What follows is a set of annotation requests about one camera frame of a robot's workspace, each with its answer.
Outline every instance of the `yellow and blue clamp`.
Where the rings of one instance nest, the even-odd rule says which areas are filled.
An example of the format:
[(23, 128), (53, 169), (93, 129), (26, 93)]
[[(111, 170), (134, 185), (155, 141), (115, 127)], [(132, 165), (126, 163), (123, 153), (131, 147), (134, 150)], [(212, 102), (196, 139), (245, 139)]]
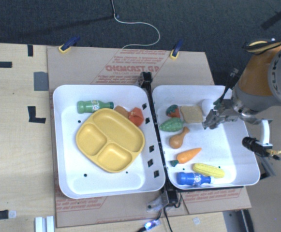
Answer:
[(173, 50), (170, 52), (169, 57), (171, 59), (177, 59), (178, 58), (179, 49), (181, 48), (182, 44), (183, 44), (183, 40), (181, 40), (181, 39), (177, 42), (177, 44), (175, 44)]
[(75, 46), (79, 40), (79, 36), (74, 36), (70, 38), (65, 44), (59, 47), (59, 52), (61, 52), (62, 54), (67, 53), (71, 49), (70, 47)]

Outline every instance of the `yellow corn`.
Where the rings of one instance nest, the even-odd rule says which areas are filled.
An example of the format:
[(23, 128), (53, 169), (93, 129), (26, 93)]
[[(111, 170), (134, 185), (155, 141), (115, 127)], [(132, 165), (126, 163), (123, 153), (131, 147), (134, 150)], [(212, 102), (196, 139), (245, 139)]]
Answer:
[(203, 163), (195, 163), (193, 165), (193, 170), (197, 173), (206, 176), (212, 176), (215, 178), (222, 178), (225, 176), (225, 172), (221, 168), (203, 164)]

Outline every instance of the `orange carrot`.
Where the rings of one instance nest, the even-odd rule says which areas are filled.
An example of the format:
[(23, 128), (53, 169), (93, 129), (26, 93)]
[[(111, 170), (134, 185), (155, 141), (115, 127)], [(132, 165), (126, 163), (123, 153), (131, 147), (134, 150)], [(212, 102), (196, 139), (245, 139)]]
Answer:
[(194, 148), (194, 149), (189, 149), (186, 151), (183, 151), (177, 155), (177, 160), (172, 160), (170, 161), (170, 164), (175, 167), (178, 163), (179, 164), (184, 164), (188, 161), (190, 161), (193, 157), (195, 157), (202, 148)]

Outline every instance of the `cardboard box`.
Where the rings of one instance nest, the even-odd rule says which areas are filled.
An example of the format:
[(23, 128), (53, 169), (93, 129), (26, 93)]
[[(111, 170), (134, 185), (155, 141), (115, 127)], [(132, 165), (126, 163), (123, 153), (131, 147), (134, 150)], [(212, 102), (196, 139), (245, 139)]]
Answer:
[[(79, 226), (136, 219), (152, 219), (157, 212), (147, 204), (160, 192), (70, 199), (58, 184), (56, 137), (53, 120), (53, 91), (65, 84), (137, 84), (141, 72), (151, 72), (152, 89), (159, 85), (213, 85), (205, 53), (180, 52), (176, 60), (170, 51), (72, 47), (61, 54), (47, 48), (51, 131), (53, 145), (57, 227)], [(169, 209), (170, 216), (250, 208), (245, 187), (182, 193), (183, 204)]]

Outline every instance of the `green vegetable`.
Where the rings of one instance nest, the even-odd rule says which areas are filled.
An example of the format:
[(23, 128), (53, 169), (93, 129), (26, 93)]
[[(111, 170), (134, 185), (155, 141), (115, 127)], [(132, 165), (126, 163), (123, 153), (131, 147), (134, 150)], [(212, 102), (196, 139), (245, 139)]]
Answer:
[(183, 128), (183, 121), (180, 118), (174, 117), (165, 121), (160, 125), (160, 130), (163, 131), (179, 131)]

